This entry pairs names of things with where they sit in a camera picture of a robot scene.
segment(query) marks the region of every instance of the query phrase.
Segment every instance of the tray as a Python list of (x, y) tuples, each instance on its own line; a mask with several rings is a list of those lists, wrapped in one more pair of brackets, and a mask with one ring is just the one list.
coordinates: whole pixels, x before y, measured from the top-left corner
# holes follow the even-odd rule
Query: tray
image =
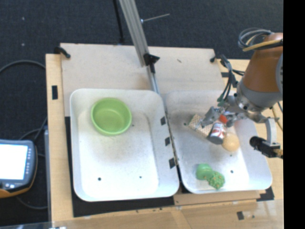
[[(168, 93), (165, 99), (173, 145), (178, 159), (182, 183), (192, 193), (214, 193), (244, 190), (264, 190), (270, 187), (272, 175), (267, 160), (249, 144), (257, 135), (254, 123), (247, 119), (235, 122), (231, 132), (239, 138), (240, 148), (229, 152), (221, 145), (215, 145), (188, 127), (192, 116), (202, 117), (222, 91), (176, 91)], [(213, 170), (225, 177), (224, 186), (216, 190), (207, 181), (196, 179), (198, 164), (208, 163)]]
[[(132, 125), (103, 136), (91, 123), (91, 106), (104, 97), (125, 102)], [(71, 94), (73, 186), (85, 201), (169, 197), (179, 188), (162, 98), (149, 90), (78, 89)]]

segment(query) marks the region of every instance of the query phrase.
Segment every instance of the soda can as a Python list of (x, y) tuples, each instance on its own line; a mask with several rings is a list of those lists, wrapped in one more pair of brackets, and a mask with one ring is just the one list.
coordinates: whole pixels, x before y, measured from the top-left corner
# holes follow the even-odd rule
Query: soda can
[(222, 144), (226, 134), (226, 127), (223, 123), (216, 122), (209, 134), (209, 140), (214, 144)]

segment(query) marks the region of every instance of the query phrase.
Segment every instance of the screen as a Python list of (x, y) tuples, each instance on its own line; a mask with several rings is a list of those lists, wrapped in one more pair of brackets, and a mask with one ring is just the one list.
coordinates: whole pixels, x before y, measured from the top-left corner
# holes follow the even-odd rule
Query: screen
[(23, 180), (28, 146), (0, 144), (0, 179)]

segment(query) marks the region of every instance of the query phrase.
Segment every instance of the dark background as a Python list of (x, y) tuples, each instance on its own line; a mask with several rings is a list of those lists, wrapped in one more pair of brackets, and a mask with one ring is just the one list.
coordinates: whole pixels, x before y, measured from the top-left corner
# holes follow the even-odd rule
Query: dark background
[[(284, 0), (135, 0), (142, 19), (170, 16), (143, 25), (149, 46), (213, 48), (231, 59), (250, 59), (237, 46), (250, 27), (283, 32)], [(125, 44), (132, 41), (122, 17)], [(0, 70), (17, 60), (45, 64), (61, 42), (117, 44), (120, 34), (112, 0), (0, 0)], [(19, 139), (46, 117), (45, 71), (34, 64), (14, 65), (0, 73), (0, 139)], [(44, 152), (41, 135), (37, 141)], [(32, 189), (19, 196), (47, 205), (45, 161), (39, 158)], [(16, 198), (0, 199), (0, 226), (48, 220)]]

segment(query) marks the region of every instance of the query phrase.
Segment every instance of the bowl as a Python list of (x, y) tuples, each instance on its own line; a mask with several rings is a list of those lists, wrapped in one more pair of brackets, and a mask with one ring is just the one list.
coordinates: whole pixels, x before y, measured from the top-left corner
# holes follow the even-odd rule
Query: bowl
[(128, 106), (117, 98), (103, 98), (91, 108), (91, 120), (103, 135), (119, 135), (127, 131), (132, 114)]

